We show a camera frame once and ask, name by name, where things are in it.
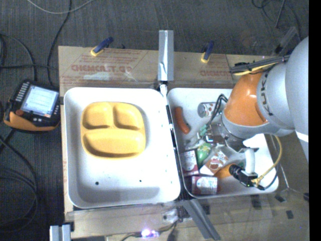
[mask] divided yellow plate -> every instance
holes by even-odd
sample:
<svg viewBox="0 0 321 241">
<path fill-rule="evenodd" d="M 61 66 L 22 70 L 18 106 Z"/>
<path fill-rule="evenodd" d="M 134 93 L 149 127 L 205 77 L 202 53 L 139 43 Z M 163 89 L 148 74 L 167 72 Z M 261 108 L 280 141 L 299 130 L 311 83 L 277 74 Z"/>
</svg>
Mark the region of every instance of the divided yellow plate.
<svg viewBox="0 0 321 241">
<path fill-rule="evenodd" d="M 141 154 L 145 127 L 138 108 L 124 102 L 94 102 L 81 114 L 81 144 L 94 156 L 127 158 Z"/>
</svg>

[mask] blue clamp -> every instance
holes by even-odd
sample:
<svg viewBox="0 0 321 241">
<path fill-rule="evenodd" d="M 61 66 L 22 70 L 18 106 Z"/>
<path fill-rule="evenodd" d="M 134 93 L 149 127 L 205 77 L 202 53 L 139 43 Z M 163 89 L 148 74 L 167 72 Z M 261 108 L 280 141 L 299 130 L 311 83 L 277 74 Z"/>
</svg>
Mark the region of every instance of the blue clamp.
<svg viewBox="0 0 321 241">
<path fill-rule="evenodd" d="M 112 37 L 109 37 L 107 39 L 105 39 L 104 41 L 102 41 L 98 46 L 94 47 L 93 49 L 90 50 L 90 53 L 93 56 L 97 56 L 100 53 L 102 53 L 102 51 L 104 50 L 104 48 L 107 48 L 112 42 L 114 41 L 114 39 Z"/>
<path fill-rule="evenodd" d="M 214 46 L 214 41 L 211 40 L 209 42 L 209 44 L 207 45 L 207 47 L 203 48 L 203 54 L 202 54 L 202 58 L 201 58 L 202 62 L 208 63 L 208 61 L 210 60 L 211 52 L 213 50 L 213 46 Z"/>
</svg>

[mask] tin can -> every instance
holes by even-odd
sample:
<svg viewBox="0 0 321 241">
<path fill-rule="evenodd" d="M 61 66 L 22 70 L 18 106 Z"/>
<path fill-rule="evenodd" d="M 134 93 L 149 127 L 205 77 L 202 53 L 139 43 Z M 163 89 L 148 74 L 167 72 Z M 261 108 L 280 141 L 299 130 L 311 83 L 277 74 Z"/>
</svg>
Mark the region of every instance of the tin can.
<svg viewBox="0 0 321 241">
<path fill-rule="evenodd" d="M 214 111 L 215 102 L 201 102 L 197 108 L 197 112 L 201 118 L 210 116 Z"/>
</svg>

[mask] sausage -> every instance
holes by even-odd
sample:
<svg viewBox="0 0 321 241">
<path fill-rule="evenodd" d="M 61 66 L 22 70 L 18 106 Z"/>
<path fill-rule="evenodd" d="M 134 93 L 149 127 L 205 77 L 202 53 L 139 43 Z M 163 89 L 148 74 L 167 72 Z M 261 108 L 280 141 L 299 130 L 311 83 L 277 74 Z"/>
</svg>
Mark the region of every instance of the sausage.
<svg viewBox="0 0 321 241">
<path fill-rule="evenodd" d="M 176 122 L 177 122 L 180 130 L 184 134 L 188 134 L 190 132 L 190 127 L 184 122 L 182 107 L 180 107 L 180 106 L 175 107 L 174 111 L 175 111 L 175 119 L 176 119 Z"/>
</svg>

